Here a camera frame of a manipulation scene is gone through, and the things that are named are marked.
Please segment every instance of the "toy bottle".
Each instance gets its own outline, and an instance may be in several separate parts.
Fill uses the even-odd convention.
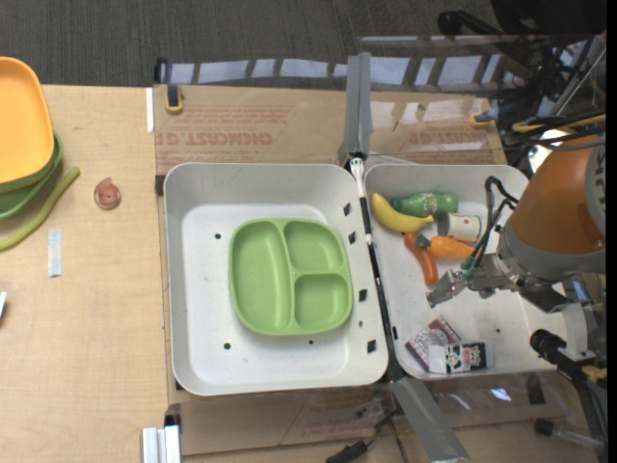
[[[418,218],[438,217],[444,212],[457,212],[459,209],[459,200],[451,192],[417,193],[405,199],[392,198],[389,203],[398,212]]]

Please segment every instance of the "gray carpet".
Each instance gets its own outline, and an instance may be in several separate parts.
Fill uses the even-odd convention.
[[[346,62],[360,36],[438,35],[440,12],[498,27],[489,0],[0,0],[0,55],[43,84],[150,86],[171,62]]]

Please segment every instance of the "wooden table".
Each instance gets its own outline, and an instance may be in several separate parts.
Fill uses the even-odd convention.
[[[45,86],[65,143],[63,172],[81,176],[26,240],[0,253],[0,461],[136,462],[143,428],[168,408],[154,142],[146,90]],[[121,204],[102,210],[94,187],[111,177]],[[35,213],[49,190],[0,221],[0,238]],[[62,231],[62,275],[47,277],[47,232]],[[579,412],[565,387],[574,414]],[[533,434],[530,422],[462,427],[476,462],[594,461],[578,447]],[[241,437],[242,434],[229,434]],[[428,461],[413,433],[410,461]],[[209,454],[188,461],[324,461],[341,442]],[[400,461],[393,439],[364,460]]]

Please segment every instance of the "orange toy vegetable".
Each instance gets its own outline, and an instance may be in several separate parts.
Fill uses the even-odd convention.
[[[439,278],[435,258],[427,249],[422,249],[416,245],[416,234],[413,231],[407,231],[403,240],[405,241],[405,246],[412,251],[420,263],[422,273],[424,274],[424,283],[427,286],[433,286]]]
[[[439,259],[466,259],[473,247],[449,236],[434,236],[428,250]]]

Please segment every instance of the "green plate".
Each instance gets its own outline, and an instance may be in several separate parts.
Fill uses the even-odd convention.
[[[327,225],[266,218],[241,225],[229,244],[233,307],[262,335],[309,335],[342,325],[352,309],[347,254]]]
[[[62,143],[62,139],[57,132],[54,132],[54,151],[52,154],[53,164],[51,166],[51,169],[49,170],[47,175],[45,175],[45,177],[43,177],[34,185],[28,185],[27,187],[22,187],[11,192],[7,192],[5,194],[0,194],[0,220],[15,215],[33,197],[35,197],[35,195],[37,195],[37,193],[42,189],[45,183],[49,181],[53,173],[60,165],[63,151],[64,145]]]

